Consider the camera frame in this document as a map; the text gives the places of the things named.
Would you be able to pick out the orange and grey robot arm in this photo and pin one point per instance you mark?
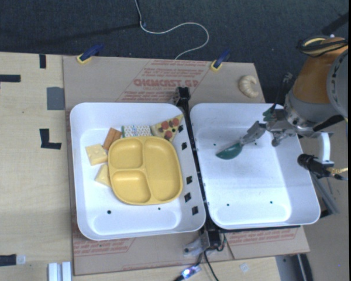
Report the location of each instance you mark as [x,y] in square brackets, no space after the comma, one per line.
[313,83]

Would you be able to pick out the dark green bowl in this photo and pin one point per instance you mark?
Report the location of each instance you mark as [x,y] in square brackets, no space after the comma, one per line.
[229,153]

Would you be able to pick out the white plastic tray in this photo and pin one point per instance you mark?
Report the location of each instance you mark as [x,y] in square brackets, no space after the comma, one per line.
[251,186]
[134,218]

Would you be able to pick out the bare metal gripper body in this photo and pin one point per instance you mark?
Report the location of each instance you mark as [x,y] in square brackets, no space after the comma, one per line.
[283,123]

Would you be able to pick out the brown toy biscuit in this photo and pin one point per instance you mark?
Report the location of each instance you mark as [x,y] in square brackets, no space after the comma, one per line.
[111,137]

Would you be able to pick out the yellow divided plate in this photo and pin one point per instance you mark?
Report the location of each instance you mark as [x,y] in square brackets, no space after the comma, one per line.
[146,171]

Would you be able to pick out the brown cardboard board red print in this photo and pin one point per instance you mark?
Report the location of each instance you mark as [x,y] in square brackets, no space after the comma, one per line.
[105,80]

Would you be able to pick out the white patterned packet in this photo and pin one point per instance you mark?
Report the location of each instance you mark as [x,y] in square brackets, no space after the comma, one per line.
[137,130]

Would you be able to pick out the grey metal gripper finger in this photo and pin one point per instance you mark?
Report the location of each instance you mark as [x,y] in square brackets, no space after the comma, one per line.
[280,136]
[253,132]

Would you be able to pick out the yellow cheese cube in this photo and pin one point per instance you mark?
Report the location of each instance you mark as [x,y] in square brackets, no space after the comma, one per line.
[96,154]

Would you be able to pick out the pale yellow cheese wedge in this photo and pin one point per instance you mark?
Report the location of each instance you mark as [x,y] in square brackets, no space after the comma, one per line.
[104,176]

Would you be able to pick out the cream toy croissant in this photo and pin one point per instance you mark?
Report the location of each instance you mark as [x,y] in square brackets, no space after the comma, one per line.
[247,86]

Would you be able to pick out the toy pizza slice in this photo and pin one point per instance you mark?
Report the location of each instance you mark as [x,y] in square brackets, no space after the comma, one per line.
[166,127]

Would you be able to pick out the black cylinder on white bracket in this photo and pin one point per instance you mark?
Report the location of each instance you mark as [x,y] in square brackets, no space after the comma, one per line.
[313,162]

